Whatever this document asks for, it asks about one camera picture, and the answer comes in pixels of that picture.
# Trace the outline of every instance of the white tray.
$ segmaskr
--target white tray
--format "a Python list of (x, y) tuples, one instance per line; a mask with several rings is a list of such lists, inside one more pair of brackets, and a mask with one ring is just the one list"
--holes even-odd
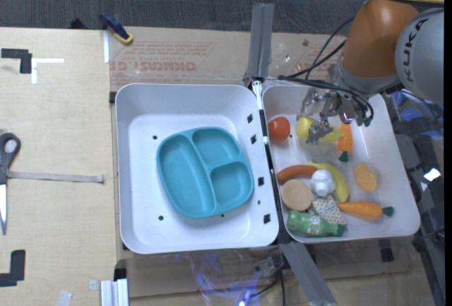
[[(262, 247), (275, 240), (278, 216), (256, 97), (250, 90), (243, 86), (131, 84), (119, 90), (115, 103), (120, 230), (130, 250), (156, 254)], [(190, 219), (179, 214), (167, 198), (156, 154), (166, 137), (201, 126), (219, 126), (236, 137), (255, 185), (250, 200), (240, 207)]]
[[(320, 141), (317, 146), (309, 146), (306, 139), (299, 138), (295, 132), (296, 113), (308, 89), (306, 86), (283, 85), (271, 86), (263, 92), (267, 122), (283, 116), (289, 119), (291, 125), (291, 137), (283, 142), (270, 143), (275, 171), (291, 165), (307, 164), (309, 160), (315, 163), (329, 162), (347, 179), (350, 201), (376, 201), (382, 206), (394, 207), (395, 213), (390, 218), (381, 216), (376, 220), (343, 213), (347, 227), (342, 237), (309, 237), (287, 230), (289, 234), (303, 243), (403, 237), (414, 234), (420, 226), (420, 215), (383, 98), (375, 95), (370, 100), (375, 111), (370, 126), (357, 126), (356, 122), (352, 123), (353, 150), (349, 154), (349, 162), (342, 163), (338, 160), (340, 151), (336, 142)], [(340, 125), (338, 117), (330, 119), (330, 124)], [(378, 176), (379, 183), (373, 192), (365, 192), (354, 183), (353, 167), (361, 161), (367, 162)], [(288, 210), (284, 205), (282, 207), (285, 220)]]

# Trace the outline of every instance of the banana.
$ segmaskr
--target banana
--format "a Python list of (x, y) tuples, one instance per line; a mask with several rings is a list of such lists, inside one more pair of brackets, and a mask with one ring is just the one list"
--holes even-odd
[[(311, 124), (315, 122), (311, 117), (300, 117), (297, 120), (297, 125), (295, 127), (295, 131), (300, 138), (306, 138), (309, 136), (309, 128)], [(320, 138), (319, 140), (327, 140), (327, 141), (336, 141), (344, 136), (342, 131), (334, 125), (330, 125), (333, 128), (333, 131), (327, 133), (325, 136)]]
[(311, 161), (308, 162), (308, 165), (316, 167), (317, 169), (326, 169), (329, 171), (334, 180), (335, 192), (339, 202), (343, 203), (347, 201), (349, 195), (348, 183), (337, 167), (330, 163), (314, 163)]

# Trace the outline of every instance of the scissors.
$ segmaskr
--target scissors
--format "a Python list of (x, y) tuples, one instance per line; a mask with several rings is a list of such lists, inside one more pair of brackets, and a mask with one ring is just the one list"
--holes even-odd
[(6, 173), (19, 150), (20, 140), (16, 135), (12, 133), (0, 135), (0, 218), (3, 235), (6, 234), (6, 178), (8, 177)]

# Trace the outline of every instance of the blue plate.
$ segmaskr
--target blue plate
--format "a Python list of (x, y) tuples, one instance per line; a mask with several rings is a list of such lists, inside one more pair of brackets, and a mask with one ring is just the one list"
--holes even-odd
[(157, 150), (157, 168), (172, 205), (190, 218), (230, 211), (254, 190), (239, 143), (218, 127), (190, 129), (166, 138)]

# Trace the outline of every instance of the green bottle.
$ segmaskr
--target green bottle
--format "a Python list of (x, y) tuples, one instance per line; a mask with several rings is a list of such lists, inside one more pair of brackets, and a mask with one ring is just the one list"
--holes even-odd
[(286, 226), (289, 230), (298, 230), (318, 236), (341, 236), (344, 233), (344, 226), (341, 224), (331, 224), (320, 216), (299, 211), (289, 211)]

